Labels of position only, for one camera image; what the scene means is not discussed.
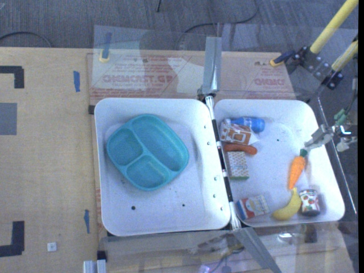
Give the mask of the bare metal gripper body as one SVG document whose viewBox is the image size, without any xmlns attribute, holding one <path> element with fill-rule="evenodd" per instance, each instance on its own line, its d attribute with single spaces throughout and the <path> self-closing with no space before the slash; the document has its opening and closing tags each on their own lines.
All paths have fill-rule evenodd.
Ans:
<svg viewBox="0 0 364 273">
<path fill-rule="evenodd" d="M 351 131 L 345 129 L 345 125 L 334 125 L 332 126 L 332 131 L 339 137 L 340 141 L 352 140 L 352 133 Z"/>
</svg>

